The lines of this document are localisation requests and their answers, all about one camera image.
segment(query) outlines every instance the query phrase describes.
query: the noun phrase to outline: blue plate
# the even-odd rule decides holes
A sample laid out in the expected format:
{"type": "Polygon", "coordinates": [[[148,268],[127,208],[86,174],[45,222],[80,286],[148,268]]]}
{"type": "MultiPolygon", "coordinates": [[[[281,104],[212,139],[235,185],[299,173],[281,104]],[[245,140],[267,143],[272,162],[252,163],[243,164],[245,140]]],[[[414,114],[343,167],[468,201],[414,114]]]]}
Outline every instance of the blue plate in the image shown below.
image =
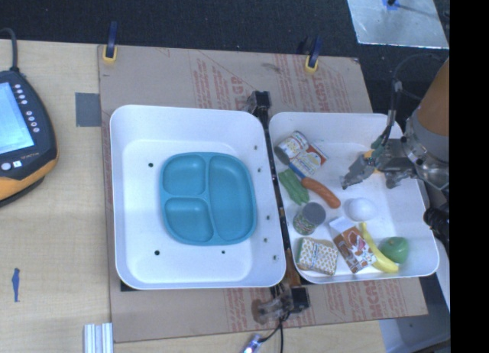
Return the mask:
{"type": "Polygon", "coordinates": [[[188,245],[233,245],[256,228],[250,173],[228,154],[170,157],[161,169],[160,201],[167,231],[188,245]]]}

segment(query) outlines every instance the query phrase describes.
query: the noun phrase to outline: table surface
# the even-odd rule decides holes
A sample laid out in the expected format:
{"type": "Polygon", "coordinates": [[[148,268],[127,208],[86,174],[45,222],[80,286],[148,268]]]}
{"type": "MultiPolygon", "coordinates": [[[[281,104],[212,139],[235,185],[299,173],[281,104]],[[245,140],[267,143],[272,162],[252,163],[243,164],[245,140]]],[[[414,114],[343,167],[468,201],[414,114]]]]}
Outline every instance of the table surface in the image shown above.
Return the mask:
{"type": "MultiPolygon", "coordinates": [[[[0,352],[83,351],[83,326],[111,322],[100,127],[77,127],[75,94],[99,93],[96,44],[18,42],[18,66],[41,95],[60,159],[44,182],[0,210],[0,352]],[[20,270],[18,302],[11,278],[20,270]]],[[[0,40],[0,70],[11,42],[0,40]]],[[[251,333],[115,344],[115,352],[240,352],[251,333]]],[[[284,330],[284,351],[385,351],[378,321],[284,330]]],[[[260,353],[280,350],[277,333],[260,353]]]]}

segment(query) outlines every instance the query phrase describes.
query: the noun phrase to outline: egg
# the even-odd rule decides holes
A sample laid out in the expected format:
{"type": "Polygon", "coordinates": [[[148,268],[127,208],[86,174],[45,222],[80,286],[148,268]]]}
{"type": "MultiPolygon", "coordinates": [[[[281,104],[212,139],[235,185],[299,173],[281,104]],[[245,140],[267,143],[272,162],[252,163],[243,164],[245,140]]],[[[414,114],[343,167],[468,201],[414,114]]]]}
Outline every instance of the egg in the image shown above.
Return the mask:
{"type": "Polygon", "coordinates": [[[351,199],[346,206],[348,217],[356,222],[365,222],[377,214],[376,205],[366,198],[351,199]]]}

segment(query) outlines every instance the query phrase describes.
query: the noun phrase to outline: green fruit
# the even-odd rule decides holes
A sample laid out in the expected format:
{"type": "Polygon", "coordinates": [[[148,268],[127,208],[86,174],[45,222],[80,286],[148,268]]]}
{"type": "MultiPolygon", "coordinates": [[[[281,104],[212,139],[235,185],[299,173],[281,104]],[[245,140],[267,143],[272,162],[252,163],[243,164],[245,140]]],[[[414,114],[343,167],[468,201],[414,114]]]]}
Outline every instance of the green fruit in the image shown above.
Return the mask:
{"type": "Polygon", "coordinates": [[[379,245],[379,250],[381,250],[381,253],[388,257],[391,261],[398,264],[403,264],[410,252],[410,247],[406,238],[393,236],[391,238],[384,239],[381,245],[379,245]]]}

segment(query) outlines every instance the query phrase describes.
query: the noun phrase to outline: yellow banana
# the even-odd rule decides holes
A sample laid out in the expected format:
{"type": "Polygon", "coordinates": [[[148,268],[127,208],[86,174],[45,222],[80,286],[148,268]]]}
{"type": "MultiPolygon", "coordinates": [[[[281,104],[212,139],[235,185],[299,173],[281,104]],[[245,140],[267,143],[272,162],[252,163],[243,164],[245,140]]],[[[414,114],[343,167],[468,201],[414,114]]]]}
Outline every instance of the yellow banana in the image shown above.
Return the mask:
{"type": "Polygon", "coordinates": [[[361,222],[360,227],[361,227],[361,233],[365,241],[370,246],[372,252],[377,258],[377,261],[374,262],[372,266],[386,273],[397,273],[397,271],[399,271],[399,266],[395,262],[391,261],[384,254],[382,254],[381,250],[378,249],[377,245],[374,243],[374,239],[372,239],[370,233],[367,231],[367,223],[361,222]]]}

